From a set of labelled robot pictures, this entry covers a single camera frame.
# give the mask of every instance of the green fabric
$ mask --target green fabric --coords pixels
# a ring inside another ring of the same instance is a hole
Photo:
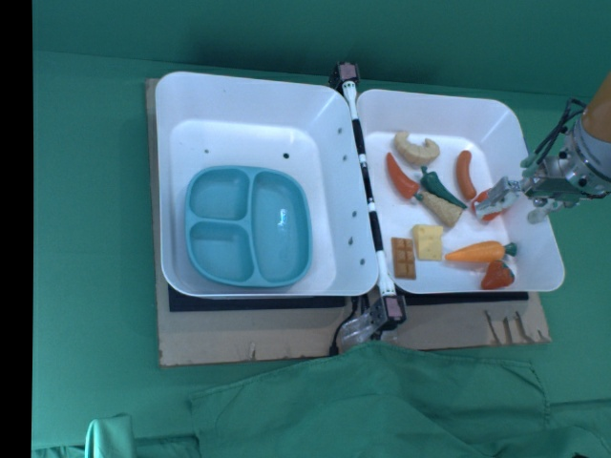
[[[589,429],[552,426],[529,364],[379,342],[198,392],[191,404],[205,457],[611,456]]]

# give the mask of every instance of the white tray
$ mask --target white tray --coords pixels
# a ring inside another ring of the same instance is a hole
[[[156,87],[161,267],[196,297],[351,296],[377,282],[377,260],[348,104],[329,87],[203,73],[170,73]],[[212,166],[278,170],[305,191],[312,262],[284,287],[210,281],[188,259],[184,202]]]
[[[429,165],[442,183],[460,198],[455,182],[455,161],[463,149],[473,154],[471,178],[479,193],[492,187],[501,177],[520,179],[520,161],[528,155],[515,114],[495,100],[410,94],[371,90],[357,101],[361,118],[371,188],[380,219],[387,264],[392,274],[390,238],[410,238],[414,224],[437,224],[433,215],[418,200],[405,200],[394,190],[386,169],[386,154],[394,153],[403,171],[414,180],[422,173],[401,159],[392,146],[399,131],[410,132],[410,140],[422,143],[428,137],[440,147],[441,154]],[[507,264],[516,274],[506,290],[551,291],[564,279],[564,267],[549,219],[538,224],[527,220],[533,204],[520,199],[501,216],[485,223],[471,211],[463,212],[455,227],[444,229],[444,253],[472,242],[495,239],[514,242],[517,256]],[[416,262],[416,279],[394,279],[412,293],[478,292],[485,265],[464,266],[447,261]]]

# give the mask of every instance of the yellow cheese block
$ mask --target yellow cheese block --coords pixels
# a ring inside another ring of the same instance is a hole
[[[441,260],[443,226],[415,224],[411,233],[419,260]]]

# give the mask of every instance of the robotic arm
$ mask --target robotic arm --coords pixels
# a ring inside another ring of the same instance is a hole
[[[560,134],[564,143],[557,156],[550,156]],[[536,208],[528,220],[537,223],[550,212],[611,193],[611,73],[589,104],[568,100],[558,125],[520,166],[521,180],[503,177],[475,205],[480,219],[509,208],[520,195],[533,201]]]

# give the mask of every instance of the blue plate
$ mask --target blue plate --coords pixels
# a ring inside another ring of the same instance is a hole
[[[275,170],[217,166],[197,173],[187,188],[185,234],[198,272],[230,285],[290,285],[312,260],[306,194]]]

